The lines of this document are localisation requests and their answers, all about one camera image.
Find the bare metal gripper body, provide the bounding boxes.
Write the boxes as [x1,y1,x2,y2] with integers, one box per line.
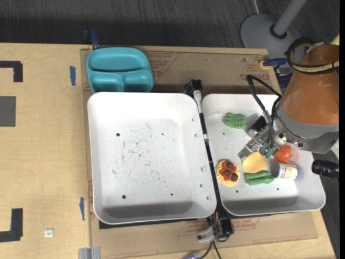
[246,115,340,155]

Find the yellow toy fruit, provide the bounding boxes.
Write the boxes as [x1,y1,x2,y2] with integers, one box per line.
[241,151,268,174]

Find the orange toy pepper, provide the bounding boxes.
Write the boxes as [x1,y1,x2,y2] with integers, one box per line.
[273,144,293,164]

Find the green toy bean pods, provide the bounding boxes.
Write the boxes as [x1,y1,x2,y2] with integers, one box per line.
[243,170,275,186]

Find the round yellow toy pizza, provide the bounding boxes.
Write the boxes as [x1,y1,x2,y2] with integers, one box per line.
[215,159,241,187]

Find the green toy grapes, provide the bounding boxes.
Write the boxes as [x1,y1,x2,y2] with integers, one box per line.
[223,112,248,130]

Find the small white can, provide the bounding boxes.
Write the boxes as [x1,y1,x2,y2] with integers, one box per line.
[270,162,299,181]

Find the thin black and white rod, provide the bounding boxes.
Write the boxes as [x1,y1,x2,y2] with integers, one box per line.
[192,90,225,219]

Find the white plastic tray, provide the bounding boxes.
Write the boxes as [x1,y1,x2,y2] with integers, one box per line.
[86,91,218,226]
[201,93,327,217]

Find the grey stand with round base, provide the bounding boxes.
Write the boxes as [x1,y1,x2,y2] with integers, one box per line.
[240,0,321,62]

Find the brown cardboard board red print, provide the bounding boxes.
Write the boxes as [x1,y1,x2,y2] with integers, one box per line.
[80,45,319,259]

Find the blue divided plate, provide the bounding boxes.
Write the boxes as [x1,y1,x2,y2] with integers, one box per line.
[86,46,155,94]

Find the black cylinder on white bracket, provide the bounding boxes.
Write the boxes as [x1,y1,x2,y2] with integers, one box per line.
[311,140,340,179]

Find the black block with thin wires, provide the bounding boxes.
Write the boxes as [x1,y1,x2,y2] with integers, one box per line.
[215,216,235,240]
[184,79,204,94]

